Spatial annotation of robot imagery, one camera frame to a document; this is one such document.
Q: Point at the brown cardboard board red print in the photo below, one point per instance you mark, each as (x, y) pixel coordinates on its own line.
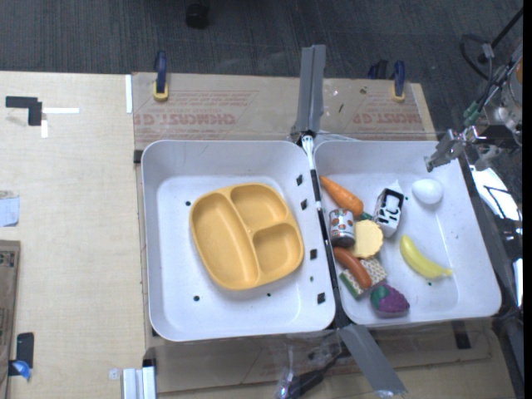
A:
(199, 114)

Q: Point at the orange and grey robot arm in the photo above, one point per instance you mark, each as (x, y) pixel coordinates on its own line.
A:
(518, 71)

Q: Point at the yellow divided plate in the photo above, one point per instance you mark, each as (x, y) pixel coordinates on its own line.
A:
(220, 235)

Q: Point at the orange carrot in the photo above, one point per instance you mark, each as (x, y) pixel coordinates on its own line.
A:
(341, 195)

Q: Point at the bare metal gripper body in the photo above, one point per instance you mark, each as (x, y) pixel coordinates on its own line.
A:
(500, 133)

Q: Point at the patterned packet with green edge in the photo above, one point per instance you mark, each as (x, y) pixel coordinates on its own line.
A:
(376, 270)

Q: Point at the orange-brown sausage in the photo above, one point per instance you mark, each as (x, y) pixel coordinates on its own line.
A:
(353, 264)

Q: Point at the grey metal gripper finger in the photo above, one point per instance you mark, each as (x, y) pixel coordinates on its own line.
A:
(485, 160)
(446, 150)

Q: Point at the purple grapes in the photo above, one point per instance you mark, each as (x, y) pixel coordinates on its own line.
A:
(392, 302)

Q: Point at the white egg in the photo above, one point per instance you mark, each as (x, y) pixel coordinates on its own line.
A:
(427, 190)

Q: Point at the black and white carton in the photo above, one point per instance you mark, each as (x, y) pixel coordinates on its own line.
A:
(388, 212)

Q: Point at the small can with tomato label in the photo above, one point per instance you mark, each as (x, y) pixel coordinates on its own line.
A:
(341, 228)

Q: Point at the white plastic tray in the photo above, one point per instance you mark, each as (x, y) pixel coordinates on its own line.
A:
(457, 239)
(174, 306)

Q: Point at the yellow round biscuit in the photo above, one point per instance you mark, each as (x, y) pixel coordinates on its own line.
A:
(367, 239)

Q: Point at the yellow banana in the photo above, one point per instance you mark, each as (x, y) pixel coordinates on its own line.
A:
(417, 259)

